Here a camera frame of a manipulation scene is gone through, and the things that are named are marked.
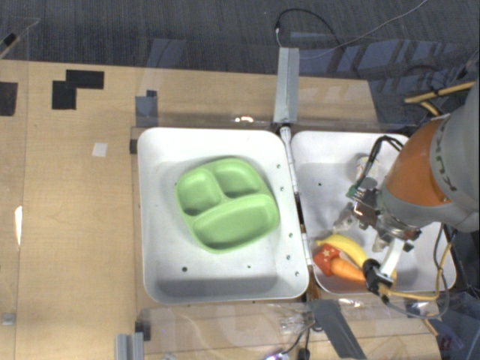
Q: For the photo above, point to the yellow banana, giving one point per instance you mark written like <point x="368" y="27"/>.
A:
<point x="348" y="244"/>

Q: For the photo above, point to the red carton with star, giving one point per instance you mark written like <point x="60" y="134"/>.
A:
<point x="324" y="257"/>

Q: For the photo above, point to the small white can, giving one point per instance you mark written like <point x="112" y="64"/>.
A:
<point x="363" y="163"/>

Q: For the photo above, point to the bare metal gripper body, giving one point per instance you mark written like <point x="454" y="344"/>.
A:
<point x="369" y="206"/>

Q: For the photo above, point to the green divided plate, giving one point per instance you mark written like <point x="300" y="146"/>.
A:
<point x="232" y="223"/>

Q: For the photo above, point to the orange carrot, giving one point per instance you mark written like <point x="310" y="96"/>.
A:
<point x="347" y="270"/>

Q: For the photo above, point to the black cylinder on white bracket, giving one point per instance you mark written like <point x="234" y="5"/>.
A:
<point x="373" y="276"/>

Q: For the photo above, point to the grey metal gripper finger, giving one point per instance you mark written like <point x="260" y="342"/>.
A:
<point x="348" y="212"/>
<point x="342" y="224"/>

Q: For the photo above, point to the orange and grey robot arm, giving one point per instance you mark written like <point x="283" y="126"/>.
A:
<point x="423" y="171"/>

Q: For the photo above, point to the white plastic tray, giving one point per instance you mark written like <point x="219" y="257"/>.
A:
<point x="322" y="159"/>
<point x="168" y="276"/>

